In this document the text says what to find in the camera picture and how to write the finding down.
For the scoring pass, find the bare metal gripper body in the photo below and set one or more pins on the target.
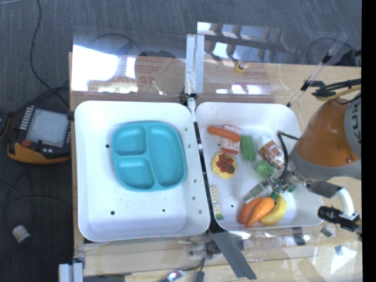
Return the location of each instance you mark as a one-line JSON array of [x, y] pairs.
[[286, 180]]

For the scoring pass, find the black cylinder on white bracket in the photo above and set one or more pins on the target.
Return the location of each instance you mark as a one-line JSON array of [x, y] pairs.
[[337, 216]]

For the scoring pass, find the red and white carton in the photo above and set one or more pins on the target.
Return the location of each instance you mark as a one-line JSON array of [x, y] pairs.
[[230, 146]]

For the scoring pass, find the brown and white carton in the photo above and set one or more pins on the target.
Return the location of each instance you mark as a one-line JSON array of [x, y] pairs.
[[271, 153]]

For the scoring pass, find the blue divided plate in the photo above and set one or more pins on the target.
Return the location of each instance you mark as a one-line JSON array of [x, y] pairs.
[[164, 157]]

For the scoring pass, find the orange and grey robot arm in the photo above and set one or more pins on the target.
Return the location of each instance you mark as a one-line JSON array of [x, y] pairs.
[[326, 137]]

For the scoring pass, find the small grey can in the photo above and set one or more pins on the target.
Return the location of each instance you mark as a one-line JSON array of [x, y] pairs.
[[21, 234]]

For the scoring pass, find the orange carrot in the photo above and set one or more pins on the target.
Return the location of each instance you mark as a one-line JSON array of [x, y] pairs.
[[260, 211], [246, 211]]

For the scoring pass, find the green bean pods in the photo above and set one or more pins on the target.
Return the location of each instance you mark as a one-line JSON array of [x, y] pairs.
[[248, 148]]

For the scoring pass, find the yellow banana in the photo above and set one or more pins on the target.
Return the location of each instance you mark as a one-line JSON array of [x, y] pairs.
[[279, 211]]

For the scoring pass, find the white plastic tray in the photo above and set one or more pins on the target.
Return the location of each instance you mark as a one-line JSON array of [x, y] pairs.
[[94, 172], [264, 119]]

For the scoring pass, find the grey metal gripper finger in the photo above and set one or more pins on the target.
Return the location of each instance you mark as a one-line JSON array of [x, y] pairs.
[[252, 193], [263, 185]]

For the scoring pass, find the yellow spaghetti with meatballs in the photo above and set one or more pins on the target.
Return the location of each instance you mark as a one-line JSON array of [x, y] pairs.
[[224, 165]]

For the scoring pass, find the brown cardboard board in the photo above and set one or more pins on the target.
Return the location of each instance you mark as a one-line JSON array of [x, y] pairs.
[[323, 78]]

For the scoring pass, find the orange sausage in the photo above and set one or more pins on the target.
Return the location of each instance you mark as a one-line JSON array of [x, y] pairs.
[[223, 132]]

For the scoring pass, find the green cube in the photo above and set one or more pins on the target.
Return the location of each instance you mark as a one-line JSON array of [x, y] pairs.
[[263, 168]]

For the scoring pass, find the white and green packet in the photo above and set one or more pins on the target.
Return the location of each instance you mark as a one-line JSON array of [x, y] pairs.
[[216, 203]]

